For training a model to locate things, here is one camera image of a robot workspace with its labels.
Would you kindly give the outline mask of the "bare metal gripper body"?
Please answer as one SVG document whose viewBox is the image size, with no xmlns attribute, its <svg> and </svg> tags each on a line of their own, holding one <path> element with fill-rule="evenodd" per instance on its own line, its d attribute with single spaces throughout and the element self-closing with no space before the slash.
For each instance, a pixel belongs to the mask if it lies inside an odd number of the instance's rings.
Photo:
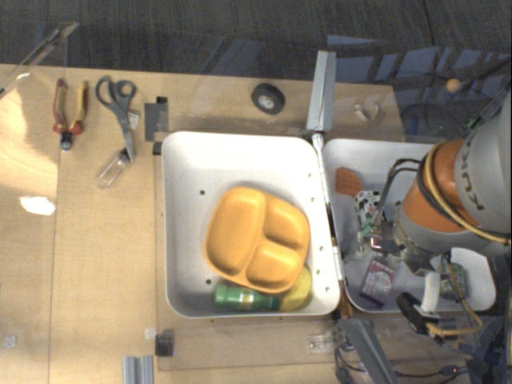
<svg viewBox="0 0 512 384">
<path fill-rule="evenodd" d="M 435 272 L 431 256 L 416 246 L 397 223 L 382 222 L 370 235 L 374 250 L 400 258 L 412 274 Z"/>
</svg>

